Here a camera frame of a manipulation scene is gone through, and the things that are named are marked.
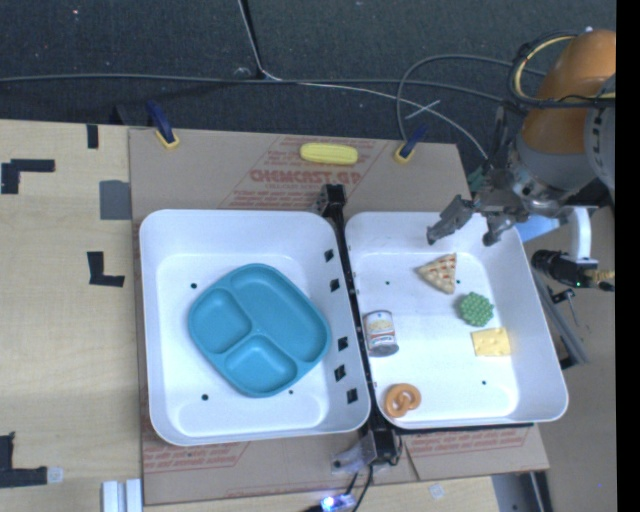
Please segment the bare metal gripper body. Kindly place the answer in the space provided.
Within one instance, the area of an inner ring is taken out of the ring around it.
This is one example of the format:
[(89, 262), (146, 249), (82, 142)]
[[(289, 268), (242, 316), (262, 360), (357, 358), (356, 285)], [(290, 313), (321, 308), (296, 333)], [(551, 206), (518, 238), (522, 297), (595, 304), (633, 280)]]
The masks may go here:
[(555, 217), (567, 199), (564, 191), (521, 168), (478, 168), (471, 174), (471, 192), (481, 211), (520, 217)]

